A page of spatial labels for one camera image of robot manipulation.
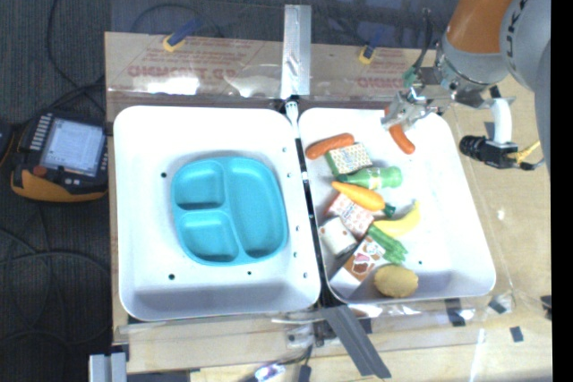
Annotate yellow banana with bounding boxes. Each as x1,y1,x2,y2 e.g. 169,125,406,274
372,199,423,239

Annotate black cylinder on white bracket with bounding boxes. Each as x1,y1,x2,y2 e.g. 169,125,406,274
458,96,520,169

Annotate green toy asparagus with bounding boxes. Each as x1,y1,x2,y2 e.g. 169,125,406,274
366,224,410,267

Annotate white carton with brown print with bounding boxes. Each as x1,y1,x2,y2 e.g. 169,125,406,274
341,234,391,283

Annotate yellow round biscuit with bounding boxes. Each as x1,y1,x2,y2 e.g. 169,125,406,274
372,264,420,300

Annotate orange toy sausage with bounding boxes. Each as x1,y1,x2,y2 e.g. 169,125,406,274
304,132,356,161
388,123,417,156

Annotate blue divided plate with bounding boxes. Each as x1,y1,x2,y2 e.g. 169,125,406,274
169,156,289,267

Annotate white plastic tray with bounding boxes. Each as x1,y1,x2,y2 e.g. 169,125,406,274
296,106,498,306
112,104,322,323

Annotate green toy bottle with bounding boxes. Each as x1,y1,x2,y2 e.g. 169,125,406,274
336,165,404,192

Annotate brown cardboard board red print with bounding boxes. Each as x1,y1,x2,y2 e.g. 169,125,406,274
103,30,552,375

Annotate orange toy carrot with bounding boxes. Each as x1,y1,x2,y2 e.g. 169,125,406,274
330,180,398,218

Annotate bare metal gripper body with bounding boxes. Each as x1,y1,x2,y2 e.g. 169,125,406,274
406,65,489,114

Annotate red and white carton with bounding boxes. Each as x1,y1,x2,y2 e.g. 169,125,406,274
325,192,376,240

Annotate green and yellow carton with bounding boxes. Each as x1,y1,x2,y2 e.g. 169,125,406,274
323,141,374,176

